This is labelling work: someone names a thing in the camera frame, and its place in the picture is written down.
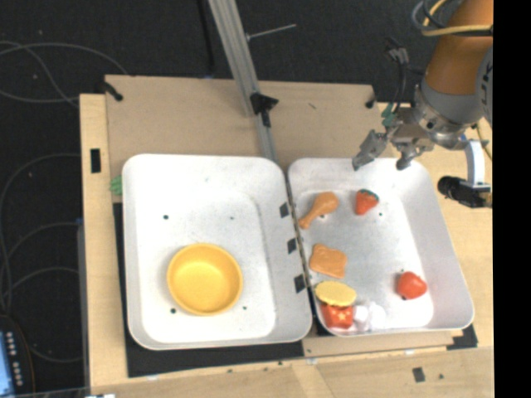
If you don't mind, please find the red toy strawberry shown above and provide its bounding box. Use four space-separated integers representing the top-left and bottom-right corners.
354 188 380 216

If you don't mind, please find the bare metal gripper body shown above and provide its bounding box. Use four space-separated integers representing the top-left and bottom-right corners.
382 106 469 154

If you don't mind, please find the brown cardboard board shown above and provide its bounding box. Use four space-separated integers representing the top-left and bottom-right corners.
103 74 468 358

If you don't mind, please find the red jar with yellow lid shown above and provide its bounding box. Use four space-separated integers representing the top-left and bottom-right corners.
314 280 358 330

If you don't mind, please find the white plastic tray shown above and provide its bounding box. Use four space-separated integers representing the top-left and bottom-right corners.
286 156 475 338
120 153 314 352

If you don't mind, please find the orange toy chicken drumstick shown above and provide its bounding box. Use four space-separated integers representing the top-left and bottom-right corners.
298 192 340 231

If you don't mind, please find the yellow bowl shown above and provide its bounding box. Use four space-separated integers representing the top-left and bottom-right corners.
166 242 244 317

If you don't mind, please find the black cylinder on white bracket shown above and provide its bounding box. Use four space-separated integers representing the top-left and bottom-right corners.
437 138 494 209

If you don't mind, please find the orange toy bread slice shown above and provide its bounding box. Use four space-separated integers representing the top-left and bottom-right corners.
309 243 348 280

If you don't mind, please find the white crumpled packet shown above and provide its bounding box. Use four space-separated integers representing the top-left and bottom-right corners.
352 301 387 333

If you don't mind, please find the red toy tomato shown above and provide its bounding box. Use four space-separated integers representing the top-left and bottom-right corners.
395 270 428 301

